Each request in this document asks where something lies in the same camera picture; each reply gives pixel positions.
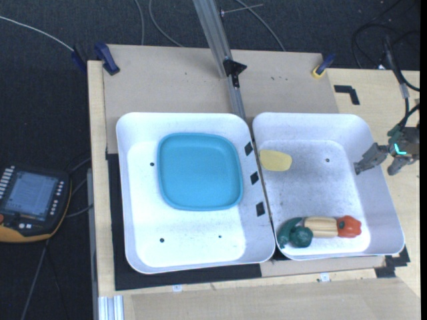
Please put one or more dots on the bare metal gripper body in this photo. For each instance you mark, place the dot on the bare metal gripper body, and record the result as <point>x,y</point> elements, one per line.
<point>409,140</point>

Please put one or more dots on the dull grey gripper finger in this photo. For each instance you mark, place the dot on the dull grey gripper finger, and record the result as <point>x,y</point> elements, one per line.
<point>371,158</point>
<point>397,165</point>

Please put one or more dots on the white plastic tray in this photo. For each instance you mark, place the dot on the white plastic tray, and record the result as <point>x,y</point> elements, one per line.
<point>187,238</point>
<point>317,192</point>

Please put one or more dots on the orange bell pepper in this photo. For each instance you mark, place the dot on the orange bell pepper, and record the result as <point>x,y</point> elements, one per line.
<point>349,227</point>

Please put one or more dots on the beige corn cob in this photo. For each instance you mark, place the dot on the beige corn cob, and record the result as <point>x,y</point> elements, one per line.
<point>321,227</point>

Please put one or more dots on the yellow flat oval piece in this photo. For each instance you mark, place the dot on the yellow flat oval piece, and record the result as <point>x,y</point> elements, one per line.
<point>275,160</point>

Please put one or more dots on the dark green bell pepper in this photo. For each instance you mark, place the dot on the dark green bell pepper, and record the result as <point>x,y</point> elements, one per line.
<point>301,237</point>

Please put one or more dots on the green chilli pepper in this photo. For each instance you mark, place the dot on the green chilli pepper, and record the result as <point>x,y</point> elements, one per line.
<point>284,232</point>

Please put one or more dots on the blue plate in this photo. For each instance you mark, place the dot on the blue plate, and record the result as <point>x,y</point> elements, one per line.
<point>199,172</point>

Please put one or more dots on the brown cardboard board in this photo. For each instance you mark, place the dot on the brown cardboard board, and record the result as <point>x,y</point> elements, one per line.
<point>166,82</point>

